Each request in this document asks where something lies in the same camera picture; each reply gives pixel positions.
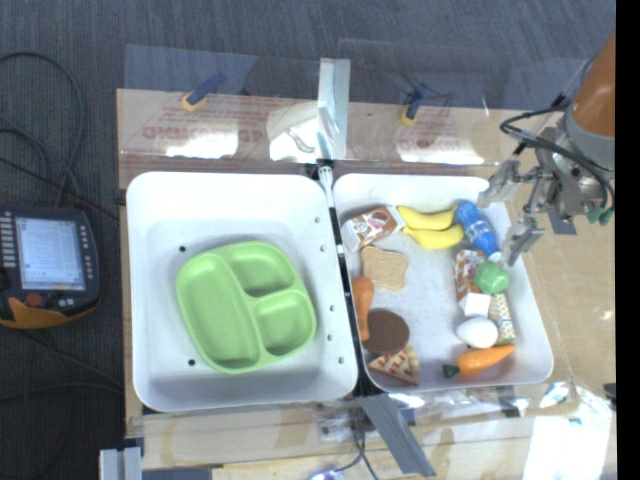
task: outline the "pizza slice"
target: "pizza slice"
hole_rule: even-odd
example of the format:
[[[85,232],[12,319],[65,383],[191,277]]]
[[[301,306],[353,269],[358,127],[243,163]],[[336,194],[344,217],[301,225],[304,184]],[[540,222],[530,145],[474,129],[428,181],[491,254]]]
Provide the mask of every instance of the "pizza slice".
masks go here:
[[[395,355],[377,357],[368,367],[407,384],[417,386],[420,380],[420,362],[411,345],[407,345]]]

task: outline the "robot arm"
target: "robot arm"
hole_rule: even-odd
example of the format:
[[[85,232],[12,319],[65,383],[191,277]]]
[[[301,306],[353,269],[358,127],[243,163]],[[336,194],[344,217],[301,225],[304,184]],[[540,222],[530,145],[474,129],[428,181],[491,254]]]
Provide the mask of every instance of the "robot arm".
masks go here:
[[[552,106],[508,119],[501,130],[519,141],[518,147],[489,180],[478,206],[506,201],[524,183],[533,184],[523,217],[509,230],[503,258],[509,265],[528,251],[544,233],[535,215],[556,212],[566,221],[586,215],[605,225],[613,216],[615,194],[615,31],[593,61],[582,85],[569,104]],[[514,123],[536,115],[562,111],[554,127],[540,134]],[[533,148],[538,165],[519,172],[519,155]]]

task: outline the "dark floor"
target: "dark floor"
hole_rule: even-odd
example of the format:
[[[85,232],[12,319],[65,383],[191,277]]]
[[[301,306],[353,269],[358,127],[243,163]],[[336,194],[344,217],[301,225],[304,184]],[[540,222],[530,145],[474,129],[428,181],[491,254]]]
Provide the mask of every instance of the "dark floor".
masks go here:
[[[145,55],[157,62],[160,48],[309,62],[343,57],[353,62],[356,100],[400,103],[402,87],[380,75],[394,72],[453,90],[454,105],[533,109],[551,103],[615,22],[616,0],[0,0],[0,57],[49,56],[69,69],[83,93],[86,130],[73,167],[101,254],[98,311],[31,335],[122,380],[119,227],[102,211],[117,212],[115,91],[163,88],[172,74],[159,64],[142,73],[136,54],[143,64]],[[271,68],[264,76],[272,82],[282,76],[279,83],[304,97],[282,73]],[[60,157],[69,158],[77,136],[79,108],[53,64],[33,56],[0,64],[0,114],[53,151],[46,175],[56,183],[64,175]],[[43,174],[33,145],[6,128],[0,118],[0,158]],[[56,194],[0,164],[0,203],[46,206]],[[68,194],[63,199],[77,202]],[[34,389],[69,381],[113,385],[0,328],[0,478],[98,478],[100,450],[123,446],[117,393]]]

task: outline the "carrot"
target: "carrot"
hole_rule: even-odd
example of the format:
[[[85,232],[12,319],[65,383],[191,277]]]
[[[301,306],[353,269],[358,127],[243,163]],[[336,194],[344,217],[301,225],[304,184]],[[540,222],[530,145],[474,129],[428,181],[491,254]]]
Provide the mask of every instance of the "carrot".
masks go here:
[[[358,315],[358,328],[362,341],[369,339],[369,308],[373,300],[373,281],[368,277],[360,276],[351,281],[353,303]]]
[[[465,352],[458,359],[457,366],[442,366],[444,376],[448,379],[457,373],[462,375],[478,375],[498,364],[515,350],[513,343],[491,348],[473,349]]]

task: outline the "white plastic tray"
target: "white plastic tray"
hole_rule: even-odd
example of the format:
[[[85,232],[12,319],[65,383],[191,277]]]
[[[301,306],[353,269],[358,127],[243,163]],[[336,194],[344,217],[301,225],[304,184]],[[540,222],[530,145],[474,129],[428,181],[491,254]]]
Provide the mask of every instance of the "white plastic tray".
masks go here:
[[[152,172],[127,190],[133,383],[162,412],[335,400],[358,369],[325,195],[303,176]],[[198,355],[175,294],[180,266],[214,247],[265,240],[297,267],[317,331],[299,353],[241,375]]]
[[[476,201],[487,181],[473,177],[347,174],[334,185],[334,201],[340,224],[382,204],[405,205],[423,212],[450,208],[456,200]],[[510,226],[503,203],[481,209],[494,226],[500,242]],[[409,259],[402,291],[377,289],[371,308],[386,308],[405,318],[409,343],[420,360],[422,375],[416,387],[386,375],[370,372],[385,391],[432,391],[498,385],[534,384],[544,381],[553,369],[553,354],[522,259],[509,268],[511,283],[505,294],[516,332],[516,350],[501,363],[480,375],[456,375],[447,379],[442,365],[455,364],[466,345],[455,334],[465,316],[455,298],[453,259],[457,249],[427,250],[410,236],[397,233],[374,244],[401,252]],[[362,275],[360,253],[347,253],[350,276]],[[363,348],[365,360],[374,357]]]

